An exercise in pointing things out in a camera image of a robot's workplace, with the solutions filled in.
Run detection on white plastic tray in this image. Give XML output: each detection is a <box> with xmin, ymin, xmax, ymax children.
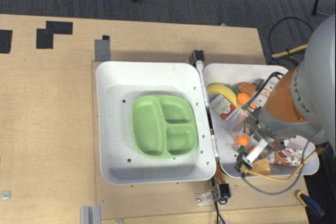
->
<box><xmin>95</xmin><ymin>60</ymin><xmax>217</xmax><ymax>186</ymax></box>
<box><xmin>203</xmin><ymin>62</ymin><xmax>321</xmax><ymax>179</ymax></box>

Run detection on brown biscuit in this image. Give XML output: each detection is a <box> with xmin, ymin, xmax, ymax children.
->
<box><xmin>237</xmin><ymin>82</ymin><xmax>257</xmax><ymax>97</ymax></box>

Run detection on thin black and white rod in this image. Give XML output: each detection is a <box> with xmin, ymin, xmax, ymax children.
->
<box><xmin>194</xmin><ymin>59</ymin><xmax>219</xmax><ymax>182</ymax></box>

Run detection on orange carrot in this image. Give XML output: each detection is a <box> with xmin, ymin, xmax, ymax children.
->
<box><xmin>233</xmin><ymin>87</ymin><xmax>251</xmax><ymax>106</ymax></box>
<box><xmin>235</xmin><ymin>134</ymin><xmax>250</xmax><ymax>147</ymax></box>

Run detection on brown pizza slice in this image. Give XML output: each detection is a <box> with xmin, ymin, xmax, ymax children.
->
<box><xmin>251</xmin><ymin>158</ymin><xmax>271</xmax><ymax>176</ymax></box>

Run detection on yellow banana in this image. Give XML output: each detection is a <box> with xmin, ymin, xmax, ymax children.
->
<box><xmin>206</xmin><ymin>82</ymin><xmax>239</xmax><ymax>109</ymax></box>

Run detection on brown and pink packet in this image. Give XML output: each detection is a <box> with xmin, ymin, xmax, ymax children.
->
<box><xmin>274</xmin><ymin>148</ymin><xmax>303</xmax><ymax>166</ymax></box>

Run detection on black block with thin wires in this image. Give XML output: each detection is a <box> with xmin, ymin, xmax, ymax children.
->
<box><xmin>218</xmin><ymin>183</ymin><xmax>233</xmax><ymax>205</ymax></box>
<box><xmin>191</xmin><ymin>49</ymin><xmax>206</xmax><ymax>63</ymax></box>

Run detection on green divided plate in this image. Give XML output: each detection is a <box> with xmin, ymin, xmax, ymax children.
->
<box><xmin>130</xmin><ymin>94</ymin><xmax>198</xmax><ymax>159</ymax></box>

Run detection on black cylinder on white bracket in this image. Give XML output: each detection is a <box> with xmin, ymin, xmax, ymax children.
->
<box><xmin>234</xmin><ymin>138</ymin><xmax>275</xmax><ymax>173</ymax></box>

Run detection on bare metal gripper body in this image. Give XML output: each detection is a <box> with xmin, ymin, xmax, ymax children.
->
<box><xmin>243</xmin><ymin>112</ymin><xmax>279</xmax><ymax>150</ymax></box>

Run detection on white and red can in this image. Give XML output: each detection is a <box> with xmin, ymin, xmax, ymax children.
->
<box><xmin>209</xmin><ymin>93</ymin><xmax>240</xmax><ymax>122</ymax></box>

